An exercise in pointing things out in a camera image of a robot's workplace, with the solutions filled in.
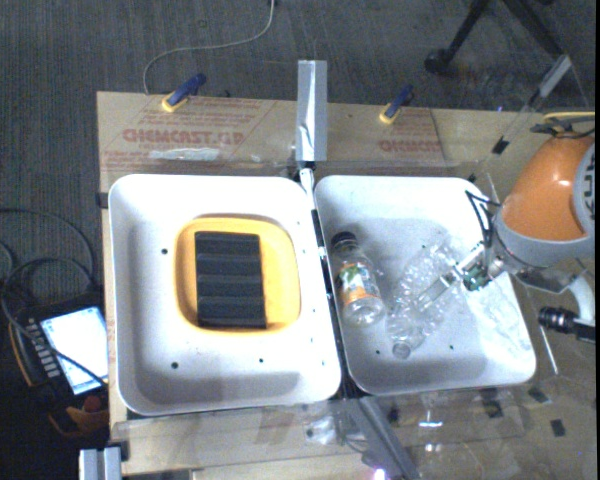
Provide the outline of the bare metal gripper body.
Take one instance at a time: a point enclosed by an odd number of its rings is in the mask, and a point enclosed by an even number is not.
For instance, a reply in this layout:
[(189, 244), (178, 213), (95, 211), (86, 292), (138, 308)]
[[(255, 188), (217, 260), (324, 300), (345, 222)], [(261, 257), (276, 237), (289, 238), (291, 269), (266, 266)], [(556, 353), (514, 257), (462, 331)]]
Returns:
[(456, 262), (453, 272), (466, 289), (482, 289), (504, 271), (504, 260), (492, 246), (476, 244)]

